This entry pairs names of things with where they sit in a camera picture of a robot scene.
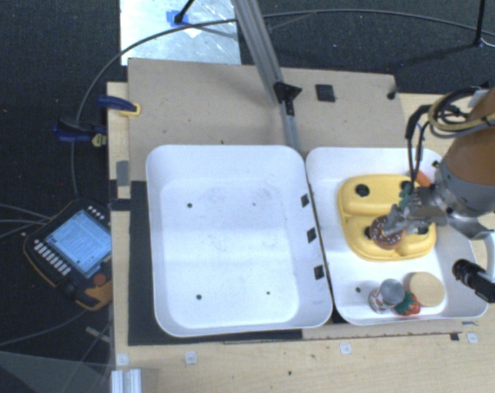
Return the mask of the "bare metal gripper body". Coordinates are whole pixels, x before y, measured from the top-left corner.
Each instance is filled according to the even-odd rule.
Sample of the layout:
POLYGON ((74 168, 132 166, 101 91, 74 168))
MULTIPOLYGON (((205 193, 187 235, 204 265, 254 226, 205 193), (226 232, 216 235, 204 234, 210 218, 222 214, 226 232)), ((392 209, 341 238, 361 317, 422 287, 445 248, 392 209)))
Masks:
POLYGON ((489 210, 476 206, 464 197, 455 196, 444 186, 417 187, 401 195, 397 204, 402 209, 402 231, 405 219, 420 219, 419 229, 450 226, 470 240, 482 240, 495 233, 479 222, 489 210))

